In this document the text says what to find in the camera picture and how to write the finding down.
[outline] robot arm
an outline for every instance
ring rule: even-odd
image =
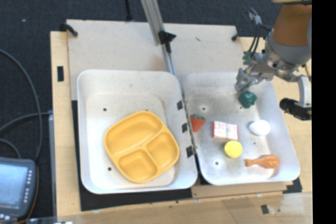
[[[311,119],[311,94],[309,76],[297,76],[294,72],[311,59],[312,0],[272,0],[282,8],[273,28],[266,38],[265,48],[256,53],[259,36],[256,35],[250,49],[245,52],[244,64],[239,69],[235,89],[243,93],[252,85],[277,76],[287,82],[297,82],[300,101],[283,99],[280,107],[301,120]],[[247,14],[257,26],[263,26],[260,16],[251,9]]]

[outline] yellow round object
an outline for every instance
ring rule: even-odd
[[[243,147],[238,141],[229,141],[224,146],[224,152],[230,158],[238,158],[243,153]]]

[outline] screen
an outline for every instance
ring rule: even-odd
[[[28,168],[0,164],[0,206],[18,209],[23,199]]]

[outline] wooden table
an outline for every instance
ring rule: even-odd
[[[118,223],[128,223],[132,218],[137,218],[138,223],[142,223],[142,221],[148,223],[151,221],[157,222],[160,216],[162,223],[171,223],[169,217],[174,216],[174,219],[184,223],[195,223],[196,220],[200,222],[203,220],[207,222],[244,223],[244,216],[247,215],[255,215],[257,219],[260,218],[259,215],[262,215],[262,212],[257,213],[256,208],[259,210],[260,204],[267,202],[267,199],[272,199],[273,195],[276,201],[280,199],[284,203],[282,210],[286,206],[291,208],[291,203],[296,203],[299,199],[305,205],[304,213],[299,213],[299,215],[303,219],[310,219],[312,216],[310,202],[312,199],[311,121],[299,121],[288,114],[284,114],[284,119],[301,167],[300,181],[303,193],[299,196],[282,194],[282,191],[292,182],[226,187],[196,184],[192,188],[193,193],[196,194],[192,199],[81,211],[71,110],[68,35],[69,33],[60,31],[50,33],[56,156],[56,205],[57,216],[60,220],[63,218],[79,221],[79,223],[89,223],[94,219],[97,223],[111,223],[113,219],[119,221]],[[246,50],[251,40],[251,38],[239,38],[237,42],[240,42],[242,48]],[[62,67],[64,71],[64,79],[61,82],[58,79],[58,67]],[[284,97],[298,100],[298,86],[295,83],[286,83],[274,78],[273,84],[278,100]]]

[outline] white tray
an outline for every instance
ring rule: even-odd
[[[206,119],[199,131],[193,133],[201,174],[213,185],[296,179],[300,166],[272,83],[263,81],[251,87],[250,91],[257,96],[257,101],[246,109],[240,104],[234,88],[236,76],[236,72],[196,72],[183,78],[189,115],[199,114]],[[268,121],[271,132],[264,137],[253,135],[248,125],[255,120]],[[227,157],[223,151],[224,143],[212,138],[213,121],[238,125],[239,141],[244,149],[239,158]],[[279,167],[245,166],[244,159],[259,158],[265,154],[277,155]]]
[[[81,180],[92,193],[134,193],[184,189],[197,180],[186,111],[178,79],[163,71],[87,70],[78,77],[78,124]],[[105,131],[124,117],[141,110],[155,113],[170,129],[180,147],[177,163],[147,183],[128,181],[105,152]]]

